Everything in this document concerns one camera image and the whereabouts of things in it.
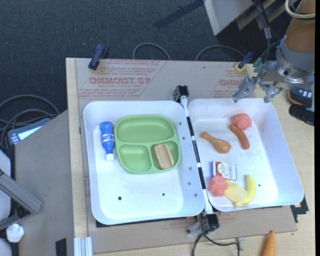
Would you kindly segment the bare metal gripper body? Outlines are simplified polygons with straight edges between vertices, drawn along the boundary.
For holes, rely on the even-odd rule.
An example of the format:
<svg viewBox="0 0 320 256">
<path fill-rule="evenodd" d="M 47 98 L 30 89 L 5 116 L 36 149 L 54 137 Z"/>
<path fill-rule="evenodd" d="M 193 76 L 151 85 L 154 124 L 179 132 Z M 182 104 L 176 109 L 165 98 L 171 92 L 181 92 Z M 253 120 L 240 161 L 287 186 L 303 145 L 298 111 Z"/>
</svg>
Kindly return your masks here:
<svg viewBox="0 0 320 256">
<path fill-rule="evenodd" d="M 313 84 L 313 73 L 301 70 L 287 61 L 255 61 L 256 83 L 264 91 L 281 91 L 287 86 L 308 88 Z"/>
</svg>

